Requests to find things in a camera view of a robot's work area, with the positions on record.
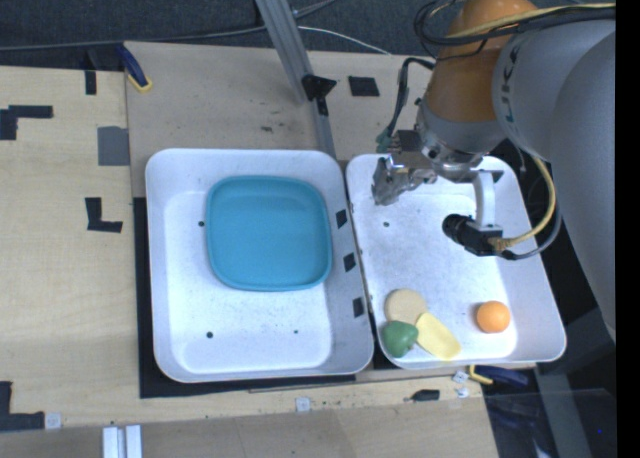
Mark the pale wood board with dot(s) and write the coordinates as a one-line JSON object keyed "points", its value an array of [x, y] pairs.
{"points": [[225, 106]]}

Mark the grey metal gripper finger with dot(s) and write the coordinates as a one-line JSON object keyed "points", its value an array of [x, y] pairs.
{"points": [[412, 180], [384, 186]]}

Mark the green toy pepper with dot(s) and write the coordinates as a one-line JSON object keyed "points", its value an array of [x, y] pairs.
{"points": [[399, 338]]}

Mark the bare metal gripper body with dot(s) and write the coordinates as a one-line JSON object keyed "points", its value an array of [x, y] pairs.
{"points": [[450, 161]]}

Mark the white plastic tray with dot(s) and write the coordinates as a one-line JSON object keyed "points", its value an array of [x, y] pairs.
{"points": [[250, 336], [425, 256]]}

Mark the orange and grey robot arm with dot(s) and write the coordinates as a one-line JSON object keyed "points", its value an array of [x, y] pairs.
{"points": [[560, 96]]}

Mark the beige round biscuit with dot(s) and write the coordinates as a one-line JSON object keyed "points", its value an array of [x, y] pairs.
{"points": [[402, 303]]}

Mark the blue plate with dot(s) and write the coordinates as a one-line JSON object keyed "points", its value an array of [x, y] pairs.
{"points": [[267, 233]]}

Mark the orange ball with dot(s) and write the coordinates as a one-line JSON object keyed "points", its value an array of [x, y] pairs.
{"points": [[493, 316]]}

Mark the yellow banana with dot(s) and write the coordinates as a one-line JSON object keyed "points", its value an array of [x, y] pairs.
{"points": [[439, 338]]}

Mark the black cylinder on white bracket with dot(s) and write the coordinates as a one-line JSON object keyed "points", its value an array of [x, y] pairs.
{"points": [[472, 236]]}

